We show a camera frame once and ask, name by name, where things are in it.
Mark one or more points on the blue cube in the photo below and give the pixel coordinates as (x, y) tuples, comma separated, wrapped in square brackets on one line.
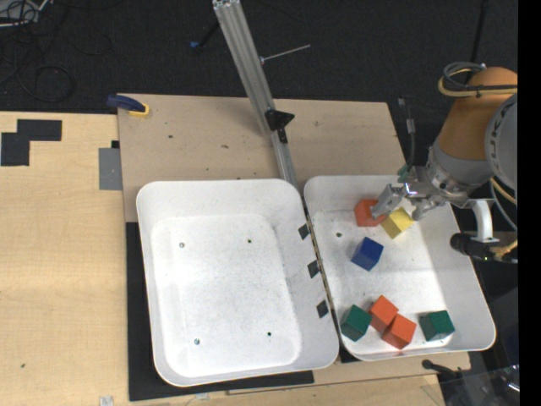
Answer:
[(367, 253)]

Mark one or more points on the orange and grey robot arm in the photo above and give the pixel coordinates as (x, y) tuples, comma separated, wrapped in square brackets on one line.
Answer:
[(467, 125)]

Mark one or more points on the yellow cube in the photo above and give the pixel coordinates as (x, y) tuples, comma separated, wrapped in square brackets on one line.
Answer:
[(397, 223)]

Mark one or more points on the black cylinder on white bracket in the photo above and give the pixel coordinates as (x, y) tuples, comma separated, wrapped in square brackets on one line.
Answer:
[(482, 222)]

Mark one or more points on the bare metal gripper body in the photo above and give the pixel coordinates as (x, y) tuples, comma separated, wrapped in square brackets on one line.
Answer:
[(422, 188)]

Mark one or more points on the green cube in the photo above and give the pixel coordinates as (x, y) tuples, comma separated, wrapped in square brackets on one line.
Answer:
[(437, 325), (355, 322)]

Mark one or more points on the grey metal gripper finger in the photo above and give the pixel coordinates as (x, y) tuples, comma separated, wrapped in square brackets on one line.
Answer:
[(419, 212), (388, 202)]

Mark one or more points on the white plastic tray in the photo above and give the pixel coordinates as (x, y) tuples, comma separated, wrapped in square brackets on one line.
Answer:
[(406, 281), (220, 286)]

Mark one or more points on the orange cube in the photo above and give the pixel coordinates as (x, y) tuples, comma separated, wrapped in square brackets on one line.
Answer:
[(362, 216), (399, 331), (382, 310)]

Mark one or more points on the pale wood board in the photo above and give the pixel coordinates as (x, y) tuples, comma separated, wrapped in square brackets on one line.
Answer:
[(211, 142)]

